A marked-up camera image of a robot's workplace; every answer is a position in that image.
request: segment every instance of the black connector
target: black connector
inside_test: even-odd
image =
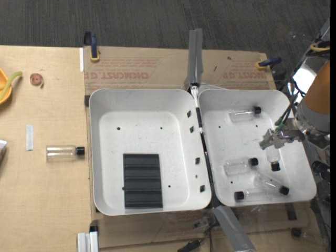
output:
[[[201,245],[201,241],[195,240],[195,241],[192,241],[191,243],[188,243],[186,246],[180,248],[177,252],[189,252],[199,247],[200,245]]]

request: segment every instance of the white strip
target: white strip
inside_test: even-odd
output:
[[[34,149],[33,132],[34,126],[32,124],[26,125],[26,151]]]
[[[84,72],[84,49],[79,48],[79,63],[80,63],[80,71]]]

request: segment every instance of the wooden table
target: wooden table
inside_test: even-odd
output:
[[[8,142],[0,163],[0,250],[76,251],[76,236],[91,223],[87,156],[72,162],[47,162],[46,146],[88,147],[85,88],[79,48],[0,46],[0,67],[10,76],[11,98],[0,106],[0,139]],[[43,76],[42,89],[29,82]],[[34,149],[26,151],[26,125],[34,126]],[[312,227],[317,228],[309,212]],[[258,251],[323,251],[290,238],[288,230],[249,234]],[[209,251],[208,239],[195,251]],[[214,251],[231,251],[224,237]],[[176,251],[178,241],[104,249],[104,251]]]

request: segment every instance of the black cap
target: black cap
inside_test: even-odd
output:
[[[289,188],[286,186],[281,186],[281,188],[279,189],[279,192],[283,195],[288,195],[289,193]]]
[[[272,162],[271,163],[271,168],[273,172],[280,171],[280,164],[278,162]]]
[[[76,155],[85,155],[84,146],[79,146],[79,147],[76,148]]]
[[[244,199],[244,192],[242,192],[242,191],[236,191],[235,192],[235,200],[236,201],[241,201],[241,200],[243,200]]]
[[[255,158],[255,157],[249,158],[249,159],[248,159],[248,164],[249,164],[250,166],[256,166],[256,165],[258,165],[258,159]]]
[[[301,231],[300,229],[298,229],[298,228],[292,228],[292,229],[290,230],[290,233],[291,233],[291,235],[292,235],[293,237],[298,237],[298,238],[300,238],[300,237],[301,237],[301,234],[302,234],[302,231]]]
[[[253,107],[254,114],[260,114],[261,113],[261,107]]]

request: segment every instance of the green wire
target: green wire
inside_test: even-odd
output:
[[[2,92],[0,93],[0,101],[1,101],[1,100],[3,99],[3,97],[5,96],[7,90],[8,90],[9,87],[11,86],[11,84],[12,84],[14,78],[16,78],[16,77],[18,77],[18,76],[22,76],[22,72],[16,72],[16,73],[12,74],[12,75],[8,78],[8,80],[7,80],[7,82],[6,82],[5,86],[4,86],[4,89],[3,89]]]

